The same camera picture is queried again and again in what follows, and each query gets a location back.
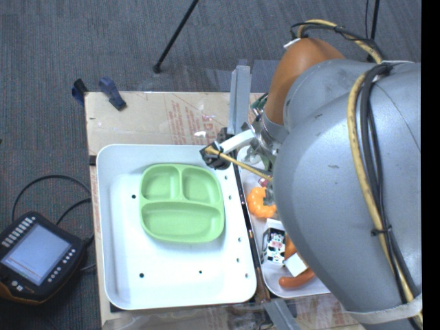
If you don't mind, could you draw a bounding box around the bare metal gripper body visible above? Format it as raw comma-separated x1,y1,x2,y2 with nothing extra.
253,121,283,162

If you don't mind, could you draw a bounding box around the white cow print carton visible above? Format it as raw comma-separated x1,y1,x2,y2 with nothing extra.
261,218,287,266

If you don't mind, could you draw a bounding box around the green divided plate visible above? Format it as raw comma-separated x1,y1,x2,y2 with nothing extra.
138,163,226,244

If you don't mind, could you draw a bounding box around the brown cardboard board red print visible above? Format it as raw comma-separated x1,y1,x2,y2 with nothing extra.
84,91,366,330

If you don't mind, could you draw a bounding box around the small white box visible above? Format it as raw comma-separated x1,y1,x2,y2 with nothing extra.
283,252,309,278

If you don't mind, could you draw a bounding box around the orange toy sausage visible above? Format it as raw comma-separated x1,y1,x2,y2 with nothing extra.
278,267,317,290

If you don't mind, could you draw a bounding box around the white plastic tray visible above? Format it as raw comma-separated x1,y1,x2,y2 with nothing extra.
236,145,331,299
96,144,259,311

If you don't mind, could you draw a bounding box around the black tripod leg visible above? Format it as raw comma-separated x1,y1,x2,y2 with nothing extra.
152,0,209,74
365,0,385,63

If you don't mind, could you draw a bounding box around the black cylinder on white bracket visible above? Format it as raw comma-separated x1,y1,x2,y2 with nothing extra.
199,129,257,171

